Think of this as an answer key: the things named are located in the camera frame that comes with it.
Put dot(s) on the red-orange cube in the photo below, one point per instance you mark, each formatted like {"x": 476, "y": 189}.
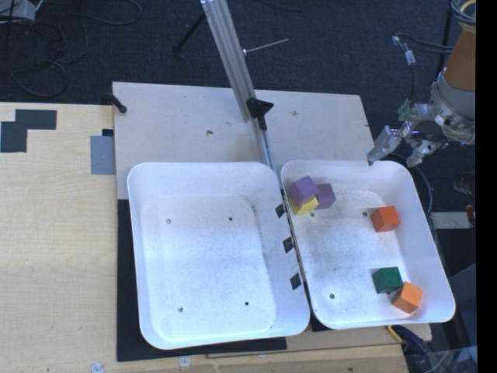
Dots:
{"x": 385, "y": 219}

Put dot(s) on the dark purple cube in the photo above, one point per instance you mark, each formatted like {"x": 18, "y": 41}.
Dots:
{"x": 327, "y": 197}

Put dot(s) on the light purple cube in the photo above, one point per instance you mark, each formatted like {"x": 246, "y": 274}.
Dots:
{"x": 303, "y": 189}

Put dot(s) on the light orange cube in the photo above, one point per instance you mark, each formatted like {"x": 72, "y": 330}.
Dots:
{"x": 407, "y": 297}

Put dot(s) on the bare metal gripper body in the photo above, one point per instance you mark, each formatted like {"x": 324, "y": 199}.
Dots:
{"x": 446, "y": 128}

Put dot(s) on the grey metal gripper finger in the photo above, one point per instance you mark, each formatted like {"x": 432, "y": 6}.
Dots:
{"x": 421, "y": 152}
{"x": 384, "y": 142}

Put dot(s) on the yellow cube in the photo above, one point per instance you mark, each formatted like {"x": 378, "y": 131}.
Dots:
{"x": 304, "y": 207}

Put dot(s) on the white plastic tray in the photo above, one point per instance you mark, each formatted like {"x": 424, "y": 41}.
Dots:
{"x": 349, "y": 247}
{"x": 209, "y": 255}

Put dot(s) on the green cube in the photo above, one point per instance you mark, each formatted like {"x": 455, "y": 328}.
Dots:
{"x": 387, "y": 279}

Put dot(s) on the pale wood board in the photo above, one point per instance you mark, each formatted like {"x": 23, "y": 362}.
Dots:
{"x": 174, "y": 130}

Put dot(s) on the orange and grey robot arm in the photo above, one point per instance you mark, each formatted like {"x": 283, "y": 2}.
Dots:
{"x": 462, "y": 64}

